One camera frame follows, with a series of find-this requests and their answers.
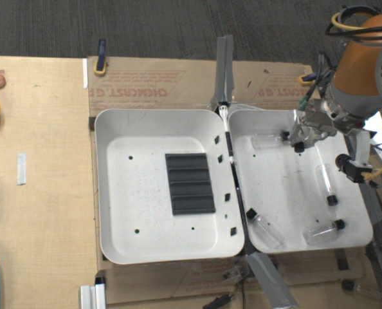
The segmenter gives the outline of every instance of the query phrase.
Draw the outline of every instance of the plastic container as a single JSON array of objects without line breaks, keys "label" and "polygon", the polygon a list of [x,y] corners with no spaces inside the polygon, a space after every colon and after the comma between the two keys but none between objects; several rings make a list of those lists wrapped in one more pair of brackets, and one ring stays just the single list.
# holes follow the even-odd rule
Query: plastic container
[{"label": "plastic container", "polygon": [[328,206],[337,205],[338,199],[330,175],[330,165],[322,164],[317,166],[317,168],[315,169],[315,173],[317,176],[321,194],[323,198],[327,200]]},{"label": "plastic container", "polygon": [[369,299],[382,302],[382,292],[372,285],[369,285],[363,281],[352,281],[350,279],[343,279],[341,287],[345,292],[352,294],[359,294]]},{"label": "plastic container", "polygon": [[280,142],[288,142],[289,132],[261,132],[251,137],[251,144],[254,149],[265,149],[272,147]]},{"label": "plastic container", "polygon": [[304,239],[308,245],[329,243],[338,237],[338,231],[345,228],[343,220],[327,223],[317,223],[305,228]]},{"label": "plastic container", "polygon": [[284,247],[285,237],[262,215],[250,209],[247,213],[247,218],[253,224],[254,232],[257,237],[271,248]]}]

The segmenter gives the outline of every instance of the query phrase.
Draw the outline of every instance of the white tray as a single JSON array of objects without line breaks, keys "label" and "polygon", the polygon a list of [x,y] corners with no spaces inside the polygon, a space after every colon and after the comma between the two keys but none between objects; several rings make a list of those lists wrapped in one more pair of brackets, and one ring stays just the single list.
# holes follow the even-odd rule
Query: white tray
[{"label": "white tray", "polygon": [[[372,239],[372,225],[357,184],[347,179],[335,166],[335,158],[348,153],[341,134],[316,143],[302,154],[290,145],[276,142],[254,149],[251,136],[274,131],[290,131],[293,111],[238,110],[229,117],[237,175],[246,210],[253,207],[267,217],[286,237],[286,246],[278,252],[316,250],[322,248],[358,247]],[[329,207],[318,188],[315,169],[329,164],[338,204]],[[306,225],[343,219],[346,227],[330,243],[309,246],[302,232]],[[253,233],[254,246],[265,253],[274,253]]]},{"label": "white tray", "polygon": [[[126,265],[225,258],[242,250],[244,233],[224,126],[215,113],[110,109],[97,116],[95,133],[101,248],[110,261]],[[167,153],[206,153],[215,213],[172,214]]]}]

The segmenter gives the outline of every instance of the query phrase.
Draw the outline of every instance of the table surface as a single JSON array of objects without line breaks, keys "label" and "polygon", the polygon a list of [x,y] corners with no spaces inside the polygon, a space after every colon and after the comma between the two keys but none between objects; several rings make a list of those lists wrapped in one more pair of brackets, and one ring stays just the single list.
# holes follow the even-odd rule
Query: table surface
[{"label": "table surface", "polygon": [[[97,271],[88,94],[82,59],[0,57],[0,309],[78,308]],[[26,184],[17,155],[26,153]],[[369,262],[365,275],[374,280]],[[301,308],[382,308],[339,283],[290,287]],[[201,308],[214,296],[112,308]],[[261,291],[247,306],[269,308]],[[242,308],[237,294],[229,308]]]}]

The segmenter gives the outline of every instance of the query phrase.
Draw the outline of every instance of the gray floor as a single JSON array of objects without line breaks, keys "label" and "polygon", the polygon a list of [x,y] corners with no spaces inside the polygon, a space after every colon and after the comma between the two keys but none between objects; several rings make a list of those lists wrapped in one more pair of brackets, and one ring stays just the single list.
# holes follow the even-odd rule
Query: gray floor
[{"label": "gray floor", "polygon": [[316,66],[341,56],[323,33],[343,5],[382,0],[0,0],[0,55],[86,57],[105,38],[110,56],[215,59],[233,34],[235,60]]}]

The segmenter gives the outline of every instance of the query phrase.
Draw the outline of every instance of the glass vial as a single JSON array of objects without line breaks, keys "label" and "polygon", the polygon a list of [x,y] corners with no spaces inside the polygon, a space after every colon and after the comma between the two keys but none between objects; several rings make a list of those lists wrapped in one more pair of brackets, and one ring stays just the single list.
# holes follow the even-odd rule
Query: glass vial
[{"label": "glass vial", "polygon": [[328,243],[338,237],[338,231],[345,228],[343,220],[318,223],[305,228],[303,235],[308,245]]},{"label": "glass vial", "polygon": [[382,292],[375,289],[374,286],[368,285],[364,282],[343,279],[341,282],[341,287],[345,292],[360,294],[375,301],[382,301]]},{"label": "glass vial", "polygon": [[254,149],[266,149],[273,147],[279,142],[287,141],[289,132],[258,133],[251,137],[251,145]]},{"label": "glass vial", "polygon": [[253,209],[250,209],[246,215],[253,224],[254,233],[267,246],[271,248],[284,247],[285,237],[265,217]]},{"label": "glass vial", "polygon": [[329,165],[323,164],[317,166],[315,170],[318,186],[320,187],[322,196],[327,200],[328,206],[338,204],[335,188],[332,184],[332,178],[329,172]]}]

